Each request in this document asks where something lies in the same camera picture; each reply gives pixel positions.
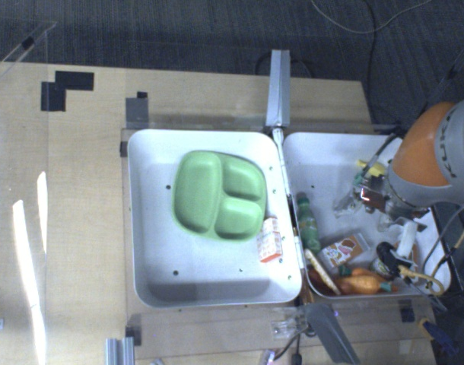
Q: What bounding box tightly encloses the green plastic bottle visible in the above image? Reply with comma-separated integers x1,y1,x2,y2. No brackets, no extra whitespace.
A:
295,192,323,255

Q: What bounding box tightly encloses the black cylinder on white bracket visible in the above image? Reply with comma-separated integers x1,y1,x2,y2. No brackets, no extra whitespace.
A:
375,220,419,272

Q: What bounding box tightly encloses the orange and white carton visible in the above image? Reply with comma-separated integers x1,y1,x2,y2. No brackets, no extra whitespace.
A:
255,216,284,265

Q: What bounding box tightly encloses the brown printed carton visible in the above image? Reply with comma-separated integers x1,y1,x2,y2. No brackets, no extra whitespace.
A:
316,233,370,269

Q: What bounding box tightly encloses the small orange carrot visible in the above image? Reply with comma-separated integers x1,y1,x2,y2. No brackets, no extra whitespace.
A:
337,265,385,281

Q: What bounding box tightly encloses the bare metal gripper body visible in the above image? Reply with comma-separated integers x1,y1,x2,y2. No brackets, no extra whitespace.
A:
352,173,399,216

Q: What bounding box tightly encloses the green divided plate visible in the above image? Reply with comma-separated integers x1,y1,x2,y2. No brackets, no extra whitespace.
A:
171,149,269,243

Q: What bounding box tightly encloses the small printed can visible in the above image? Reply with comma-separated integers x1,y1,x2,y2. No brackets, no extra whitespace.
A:
370,256,396,281

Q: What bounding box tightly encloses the yellow block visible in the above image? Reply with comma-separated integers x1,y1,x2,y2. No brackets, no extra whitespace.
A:
355,158,387,179

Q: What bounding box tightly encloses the dark red sausage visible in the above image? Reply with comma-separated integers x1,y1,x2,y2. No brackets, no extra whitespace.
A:
307,267,338,297

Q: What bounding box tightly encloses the white plastic tray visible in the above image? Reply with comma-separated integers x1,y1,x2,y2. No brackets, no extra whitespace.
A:
282,132,453,300
126,128,304,309

